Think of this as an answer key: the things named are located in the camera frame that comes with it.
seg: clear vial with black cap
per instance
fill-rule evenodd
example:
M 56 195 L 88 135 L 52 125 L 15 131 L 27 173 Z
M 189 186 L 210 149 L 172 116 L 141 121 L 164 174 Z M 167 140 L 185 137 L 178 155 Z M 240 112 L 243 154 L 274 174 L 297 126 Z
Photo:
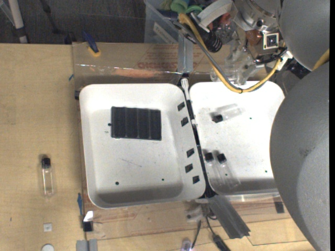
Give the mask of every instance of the clear vial with black cap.
M 41 163 L 42 163 L 44 195 L 52 196 L 54 194 L 54 189 L 53 189 L 52 167 L 50 158 L 43 158 Z

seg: wooden surface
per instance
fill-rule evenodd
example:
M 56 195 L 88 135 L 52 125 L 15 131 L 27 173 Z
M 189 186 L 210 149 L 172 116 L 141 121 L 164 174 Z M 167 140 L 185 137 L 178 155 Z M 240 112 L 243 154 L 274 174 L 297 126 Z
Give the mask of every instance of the wooden surface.
M 134 67 L 153 48 L 109 47 L 117 53 L 110 60 L 113 66 L 129 62 Z M 184 216 L 190 207 L 185 202 L 135 207 L 133 216 L 129 208 L 113 210 L 114 216 L 95 209 L 95 231 L 84 235 L 77 205 L 82 169 L 72 74 L 69 45 L 0 44 L 0 250 L 40 250 L 47 243 L 56 251 L 75 250 L 76 241 L 86 236 L 101 238 L 99 251 L 179 250 L 182 240 L 192 241 L 195 234 L 195 224 Z M 55 173 L 57 191 L 49 200 L 41 194 L 41 154 L 50 156 Z M 218 222 L 211 221 L 232 251 L 313 250 L 287 212 L 277 214 L 271 202 L 234 206 L 250 236 L 228 239 Z M 52 223 L 51 232 L 43 231 L 44 223 Z M 216 250 L 206 224 L 194 250 Z

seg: clear plastic bin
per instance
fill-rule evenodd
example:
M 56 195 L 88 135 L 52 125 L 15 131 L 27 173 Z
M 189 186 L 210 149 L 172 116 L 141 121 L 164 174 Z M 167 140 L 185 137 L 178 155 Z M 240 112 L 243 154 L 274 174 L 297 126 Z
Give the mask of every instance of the clear plastic bin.
M 178 43 L 178 30 L 157 9 L 164 0 L 144 0 L 146 5 L 145 43 Z

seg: gray floor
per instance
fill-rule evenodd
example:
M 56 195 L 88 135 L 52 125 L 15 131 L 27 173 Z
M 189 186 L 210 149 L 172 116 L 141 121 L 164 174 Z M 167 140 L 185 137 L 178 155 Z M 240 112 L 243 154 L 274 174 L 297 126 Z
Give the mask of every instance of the gray floor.
M 46 0 L 58 28 L 82 41 L 82 30 L 99 42 L 143 42 L 143 0 Z M 18 0 L 31 43 L 63 44 L 65 35 L 52 33 L 39 0 Z M 13 25 L 0 10 L 0 42 L 18 43 Z

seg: vial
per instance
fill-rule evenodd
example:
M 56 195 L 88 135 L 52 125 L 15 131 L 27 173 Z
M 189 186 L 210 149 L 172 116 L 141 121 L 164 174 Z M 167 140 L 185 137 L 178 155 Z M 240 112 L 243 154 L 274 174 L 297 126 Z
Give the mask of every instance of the vial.
M 43 158 L 42 161 L 43 188 L 44 195 L 51 196 L 54 193 L 52 183 L 52 167 L 50 158 Z

